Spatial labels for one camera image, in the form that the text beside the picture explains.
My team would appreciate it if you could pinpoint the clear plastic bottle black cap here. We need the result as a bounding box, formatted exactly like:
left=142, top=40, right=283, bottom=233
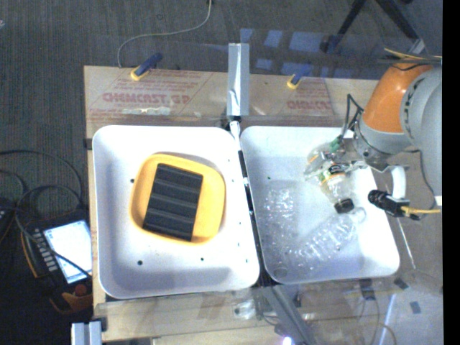
left=303, top=142, right=356, bottom=215

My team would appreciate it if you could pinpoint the yellow plate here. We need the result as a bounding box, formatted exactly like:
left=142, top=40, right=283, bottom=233
left=129, top=152, right=227, bottom=245

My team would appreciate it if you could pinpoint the white plastic tray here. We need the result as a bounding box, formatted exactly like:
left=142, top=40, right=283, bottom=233
left=239, top=125, right=401, bottom=286
left=91, top=124, right=261, bottom=300

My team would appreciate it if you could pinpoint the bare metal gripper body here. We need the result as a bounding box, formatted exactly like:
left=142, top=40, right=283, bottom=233
left=338, top=137, right=392, bottom=175

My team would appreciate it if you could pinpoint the black cylinder on white bracket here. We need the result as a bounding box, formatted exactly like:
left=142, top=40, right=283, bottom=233
left=367, top=165, right=411, bottom=219

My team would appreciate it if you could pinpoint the brown cardboard board red print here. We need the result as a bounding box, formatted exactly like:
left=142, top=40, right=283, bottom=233
left=83, top=65, right=409, bottom=341

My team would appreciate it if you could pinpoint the black ribbed rectangular block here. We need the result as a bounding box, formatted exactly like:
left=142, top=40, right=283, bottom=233
left=142, top=162, right=205, bottom=243

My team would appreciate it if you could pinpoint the crumpled clear plastic bottle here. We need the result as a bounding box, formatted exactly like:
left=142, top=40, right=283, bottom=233
left=261, top=186, right=296, bottom=230

